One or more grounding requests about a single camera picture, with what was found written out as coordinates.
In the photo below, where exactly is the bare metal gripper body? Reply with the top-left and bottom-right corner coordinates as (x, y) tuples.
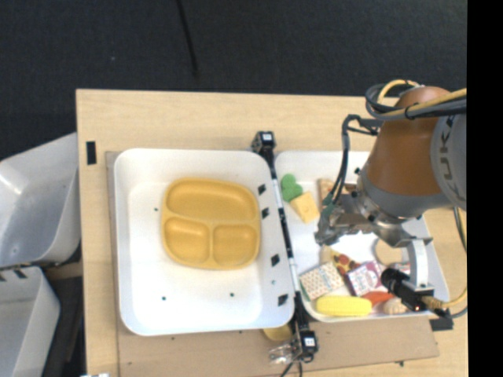
(322, 192), (434, 250)

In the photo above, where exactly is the white plastic tray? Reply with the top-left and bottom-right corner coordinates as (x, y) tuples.
(274, 149), (451, 324)
(113, 148), (297, 337)

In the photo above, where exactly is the toy pizza slice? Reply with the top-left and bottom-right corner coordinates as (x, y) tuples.
(329, 249), (362, 277)

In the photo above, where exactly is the yellow cheese wedge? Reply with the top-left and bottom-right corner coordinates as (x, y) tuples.
(289, 191), (321, 225)

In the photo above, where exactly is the brown toy bread slice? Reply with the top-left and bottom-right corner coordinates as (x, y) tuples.
(317, 178), (358, 208)

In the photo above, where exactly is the thin black and white rod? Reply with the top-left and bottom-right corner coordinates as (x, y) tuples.
(260, 147), (312, 338)

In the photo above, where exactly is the white patterned carton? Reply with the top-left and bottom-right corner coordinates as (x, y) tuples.
(299, 262), (347, 302)

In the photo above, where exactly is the pink and white carton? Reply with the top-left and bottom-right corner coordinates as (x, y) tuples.
(344, 260), (384, 298)

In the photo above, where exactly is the green toy broccoli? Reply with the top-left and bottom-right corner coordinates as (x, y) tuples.
(280, 173), (305, 203)

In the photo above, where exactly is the yellow toy corn cob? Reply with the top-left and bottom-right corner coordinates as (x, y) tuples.
(314, 294), (373, 318)

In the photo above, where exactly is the orange toy carrot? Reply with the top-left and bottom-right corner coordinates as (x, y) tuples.
(361, 291), (396, 306)

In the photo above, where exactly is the beige toy pastry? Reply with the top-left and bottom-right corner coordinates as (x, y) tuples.
(382, 298), (409, 317)

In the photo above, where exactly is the yellow rounded toy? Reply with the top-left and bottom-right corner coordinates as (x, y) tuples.
(262, 324), (294, 342)

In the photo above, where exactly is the yellow divided plate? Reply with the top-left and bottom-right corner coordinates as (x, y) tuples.
(160, 177), (263, 272)

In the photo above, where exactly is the black cylinder on white bracket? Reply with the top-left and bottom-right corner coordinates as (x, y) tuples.
(380, 238), (436, 313)

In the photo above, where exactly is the black block with wires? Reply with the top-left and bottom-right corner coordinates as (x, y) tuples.
(251, 130), (277, 156)
(292, 329), (320, 364)

